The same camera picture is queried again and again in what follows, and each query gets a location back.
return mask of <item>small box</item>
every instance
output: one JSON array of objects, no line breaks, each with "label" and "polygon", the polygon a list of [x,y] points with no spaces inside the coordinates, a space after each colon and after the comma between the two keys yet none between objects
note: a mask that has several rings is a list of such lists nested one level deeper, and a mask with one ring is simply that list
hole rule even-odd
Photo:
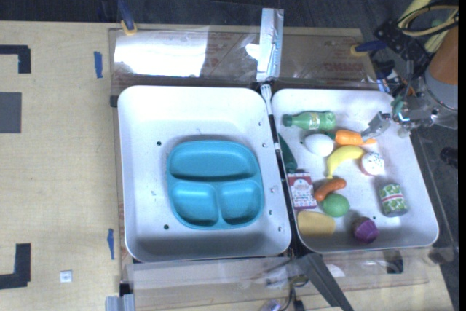
[{"label": "small box", "polygon": [[314,198],[314,187],[309,173],[288,174],[288,184],[296,210],[315,209],[317,201]]}]

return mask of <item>metal bracket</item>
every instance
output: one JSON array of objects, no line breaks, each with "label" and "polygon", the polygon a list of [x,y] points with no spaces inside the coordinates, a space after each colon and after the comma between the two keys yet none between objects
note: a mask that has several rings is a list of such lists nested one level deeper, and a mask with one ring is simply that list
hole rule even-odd
[{"label": "metal bracket", "polygon": [[430,54],[415,39],[405,35],[396,27],[396,21],[388,20],[374,31],[374,36],[387,44],[405,61],[413,61],[414,77],[420,76],[430,62]]},{"label": "metal bracket", "polygon": [[265,82],[280,74],[283,42],[283,9],[262,9],[257,82]]},{"label": "metal bracket", "polygon": [[134,294],[125,294],[123,297],[108,296],[105,300],[106,311],[135,311]]},{"label": "metal bracket", "polygon": [[361,133],[361,138],[366,141],[369,138],[379,136],[390,126],[390,114],[382,114],[380,111],[369,122],[369,127]]}]

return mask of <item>green can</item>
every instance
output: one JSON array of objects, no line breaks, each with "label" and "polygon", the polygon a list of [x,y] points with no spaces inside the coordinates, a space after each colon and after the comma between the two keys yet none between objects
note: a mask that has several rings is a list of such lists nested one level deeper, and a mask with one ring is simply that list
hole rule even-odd
[{"label": "green can", "polygon": [[392,183],[379,189],[380,202],[384,215],[402,216],[408,212],[408,206],[401,191],[400,184]]}]

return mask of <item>orange sausage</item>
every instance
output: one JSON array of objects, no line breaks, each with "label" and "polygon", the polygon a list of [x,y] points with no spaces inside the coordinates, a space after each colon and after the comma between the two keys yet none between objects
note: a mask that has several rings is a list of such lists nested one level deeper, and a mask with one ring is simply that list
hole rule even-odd
[{"label": "orange sausage", "polygon": [[327,194],[343,189],[347,186],[347,181],[341,178],[334,178],[322,185],[315,193],[314,198],[318,202],[322,202]]},{"label": "orange sausage", "polygon": [[376,139],[367,139],[366,142],[359,133],[349,130],[337,130],[335,133],[335,142],[338,145],[367,145],[377,142]]}]

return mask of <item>blue plate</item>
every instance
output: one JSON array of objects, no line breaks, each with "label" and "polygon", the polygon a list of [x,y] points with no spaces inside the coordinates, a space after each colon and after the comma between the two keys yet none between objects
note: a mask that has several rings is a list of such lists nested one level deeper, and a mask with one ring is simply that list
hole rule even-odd
[{"label": "blue plate", "polygon": [[234,141],[177,145],[167,160],[167,184],[176,218],[195,229],[244,227],[264,208],[257,159]]}]

